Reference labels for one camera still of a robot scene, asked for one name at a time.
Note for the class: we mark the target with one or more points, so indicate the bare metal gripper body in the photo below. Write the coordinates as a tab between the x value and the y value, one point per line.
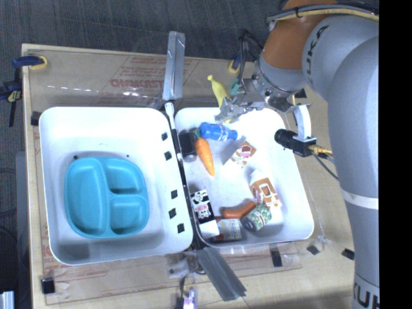
254	97

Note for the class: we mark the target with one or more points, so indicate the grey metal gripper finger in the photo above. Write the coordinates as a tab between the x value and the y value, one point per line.
222	112
237	111

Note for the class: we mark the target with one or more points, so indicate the yellow banana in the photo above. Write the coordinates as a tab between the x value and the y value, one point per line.
219	89

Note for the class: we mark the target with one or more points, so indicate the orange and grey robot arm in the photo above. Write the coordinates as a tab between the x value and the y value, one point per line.
347	76

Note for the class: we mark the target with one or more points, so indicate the blue bottle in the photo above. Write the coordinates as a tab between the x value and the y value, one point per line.
214	131

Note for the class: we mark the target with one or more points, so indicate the brown and white packet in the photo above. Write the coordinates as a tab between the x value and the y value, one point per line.
242	154

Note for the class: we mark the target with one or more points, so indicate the orange carrot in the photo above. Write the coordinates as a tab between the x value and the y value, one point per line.
205	153

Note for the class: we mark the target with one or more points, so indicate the black can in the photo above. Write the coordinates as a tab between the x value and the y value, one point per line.
187	145

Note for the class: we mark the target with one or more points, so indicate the white plastic tray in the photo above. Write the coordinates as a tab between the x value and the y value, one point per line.
283	172
106	127

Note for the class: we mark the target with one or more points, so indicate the orange and white carton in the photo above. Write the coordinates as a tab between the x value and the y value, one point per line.
265	190

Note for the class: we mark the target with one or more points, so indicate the black and white cow carton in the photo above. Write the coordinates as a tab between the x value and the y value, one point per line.
201	204

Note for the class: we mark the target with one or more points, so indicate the brown sausage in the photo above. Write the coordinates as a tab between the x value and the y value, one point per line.
238	211

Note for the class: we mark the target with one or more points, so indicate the green can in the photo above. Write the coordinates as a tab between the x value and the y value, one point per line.
257	218

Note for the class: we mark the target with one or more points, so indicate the white and red bottle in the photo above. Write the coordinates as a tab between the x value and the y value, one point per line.
230	230

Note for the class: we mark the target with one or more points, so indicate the brown cardboard board, red print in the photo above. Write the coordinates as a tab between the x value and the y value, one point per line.
96	72

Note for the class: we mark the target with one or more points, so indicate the blue divided plate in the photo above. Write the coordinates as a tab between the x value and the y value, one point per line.
87	198

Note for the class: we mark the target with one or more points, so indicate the black cylinder on white bracket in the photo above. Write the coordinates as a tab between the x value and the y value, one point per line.
294	142

